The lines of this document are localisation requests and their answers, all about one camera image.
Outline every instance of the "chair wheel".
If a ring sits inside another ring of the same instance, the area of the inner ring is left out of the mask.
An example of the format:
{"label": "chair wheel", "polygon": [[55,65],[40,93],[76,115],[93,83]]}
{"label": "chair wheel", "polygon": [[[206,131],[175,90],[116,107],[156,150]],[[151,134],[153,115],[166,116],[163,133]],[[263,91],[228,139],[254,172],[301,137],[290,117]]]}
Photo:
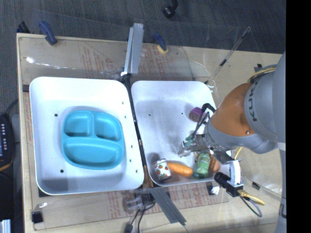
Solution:
{"label": "chair wheel", "polygon": [[172,18],[175,15],[175,10],[171,7],[171,6],[167,6],[164,10],[163,10],[163,14],[167,17],[167,18]]}

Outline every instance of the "blue plate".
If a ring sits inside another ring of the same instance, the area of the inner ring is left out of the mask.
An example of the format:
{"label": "blue plate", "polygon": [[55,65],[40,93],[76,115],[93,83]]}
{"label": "blue plate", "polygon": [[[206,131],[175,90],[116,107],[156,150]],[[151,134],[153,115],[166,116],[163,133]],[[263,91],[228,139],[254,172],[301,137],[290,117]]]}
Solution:
{"label": "blue plate", "polygon": [[124,135],[114,116],[91,110],[69,113],[62,129],[62,153],[67,162],[88,169],[111,169],[124,156]]}

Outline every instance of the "carrot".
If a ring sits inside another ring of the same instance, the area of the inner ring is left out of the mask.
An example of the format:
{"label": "carrot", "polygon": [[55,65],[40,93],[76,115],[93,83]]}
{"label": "carrot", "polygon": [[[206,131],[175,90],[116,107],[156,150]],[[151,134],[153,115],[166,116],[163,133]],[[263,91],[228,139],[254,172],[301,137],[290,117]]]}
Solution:
{"label": "carrot", "polygon": [[185,177],[190,177],[193,174],[192,168],[184,164],[168,162],[167,166],[171,171],[174,171],[175,173],[178,173]]}

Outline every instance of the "can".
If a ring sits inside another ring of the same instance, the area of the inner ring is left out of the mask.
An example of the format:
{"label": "can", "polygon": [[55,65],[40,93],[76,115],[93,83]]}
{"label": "can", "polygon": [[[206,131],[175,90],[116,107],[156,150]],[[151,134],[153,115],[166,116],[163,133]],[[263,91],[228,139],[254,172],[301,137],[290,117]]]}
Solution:
{"label": "can", "polygon": [[163,181],[171,177],[171,171],[167,166],[166,159],[160,159],[153,163],[157,179]]}

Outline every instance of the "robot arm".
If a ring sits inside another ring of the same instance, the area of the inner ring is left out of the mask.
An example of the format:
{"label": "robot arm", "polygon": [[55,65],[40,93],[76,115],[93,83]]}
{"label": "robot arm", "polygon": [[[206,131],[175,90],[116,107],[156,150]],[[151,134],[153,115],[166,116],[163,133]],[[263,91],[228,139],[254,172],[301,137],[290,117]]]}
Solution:
{"label": "robot arm", "polygon": [[286,53],[273,71],[265,72],[267,68],[249,83],[232,90],[205,125],[204,134],[196,135],[191,145],[183,142],[178,156],[189,155],[201,148],[209,151],[222,164],[232,165],[234,160],[226,154],[228,150],[246,147],[262,154],[279,148],[283,189],[276,232],[280,233],[286,232]]}

